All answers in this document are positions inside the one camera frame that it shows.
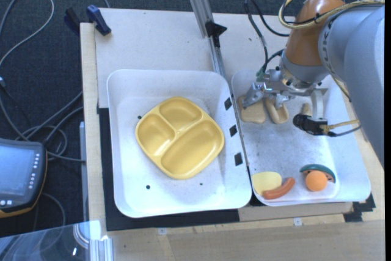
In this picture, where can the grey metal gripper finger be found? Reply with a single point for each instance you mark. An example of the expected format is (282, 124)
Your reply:
(252, 96)
(281, 100)

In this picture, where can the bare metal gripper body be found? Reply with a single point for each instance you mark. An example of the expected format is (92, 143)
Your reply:
(276, 82)

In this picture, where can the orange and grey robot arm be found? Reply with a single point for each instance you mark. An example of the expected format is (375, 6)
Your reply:
(351, 49)

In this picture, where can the tan bread roll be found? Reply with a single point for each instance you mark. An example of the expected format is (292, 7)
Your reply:
(279, 116)

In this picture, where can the tan toast slice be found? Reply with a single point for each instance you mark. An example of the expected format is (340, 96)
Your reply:
(253, 114)

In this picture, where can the small tan biscuit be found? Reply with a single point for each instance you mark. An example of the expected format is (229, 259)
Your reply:
(306, 110)

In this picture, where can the white plastic tray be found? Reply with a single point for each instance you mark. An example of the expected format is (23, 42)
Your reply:
(284, 146)
(183, 195)

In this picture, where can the green watermelon slice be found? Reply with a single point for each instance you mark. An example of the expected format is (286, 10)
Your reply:
(317, 168)

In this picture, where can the yellow divided plate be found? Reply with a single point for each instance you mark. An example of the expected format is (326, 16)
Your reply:
(180, 137)

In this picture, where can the yellow flat slice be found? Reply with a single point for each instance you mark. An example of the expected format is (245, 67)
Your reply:
(265, 181)

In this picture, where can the orange ball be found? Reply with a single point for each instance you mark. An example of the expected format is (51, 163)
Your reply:
(316, 181)

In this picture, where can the orange sausage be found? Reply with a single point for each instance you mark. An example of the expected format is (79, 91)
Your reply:
(279, 189)

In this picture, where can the pale flat board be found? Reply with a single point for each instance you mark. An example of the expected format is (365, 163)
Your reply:
(152, 39)

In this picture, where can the black cylinder on white bracket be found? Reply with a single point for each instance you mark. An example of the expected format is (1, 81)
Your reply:
(308, 124)

